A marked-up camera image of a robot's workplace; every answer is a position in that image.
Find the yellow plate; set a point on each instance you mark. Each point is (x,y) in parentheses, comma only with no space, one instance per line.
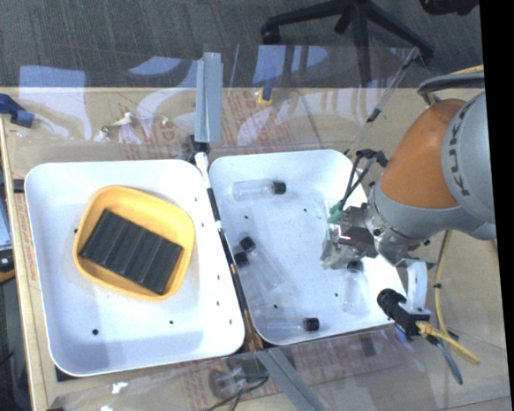
(169,211)

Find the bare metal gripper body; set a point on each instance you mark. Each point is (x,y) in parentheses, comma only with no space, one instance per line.
(358,236)

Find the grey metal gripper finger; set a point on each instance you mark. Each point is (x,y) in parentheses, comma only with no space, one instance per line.
(349,258)
(329,253)

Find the clear plastic bottle black cap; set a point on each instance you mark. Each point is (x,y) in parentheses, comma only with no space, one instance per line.
(308,324)
(354,294)
(266,266)
(244,272)
(255,189)

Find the brown cardboard board red print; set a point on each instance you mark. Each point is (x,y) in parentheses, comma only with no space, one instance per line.
(99,115)

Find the black office chair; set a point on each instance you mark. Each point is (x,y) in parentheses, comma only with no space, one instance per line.
(359,10)

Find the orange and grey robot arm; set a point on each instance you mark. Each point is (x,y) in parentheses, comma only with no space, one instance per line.
(418,174)

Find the black ridged plastic tray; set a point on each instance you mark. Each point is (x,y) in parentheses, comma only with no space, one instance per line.
(132,252)

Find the white plastic tray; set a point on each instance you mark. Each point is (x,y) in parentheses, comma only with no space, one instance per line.
(138,333)
(299,241)

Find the black cylinder on white bracket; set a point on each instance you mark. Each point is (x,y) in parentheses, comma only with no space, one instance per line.
(400,307)

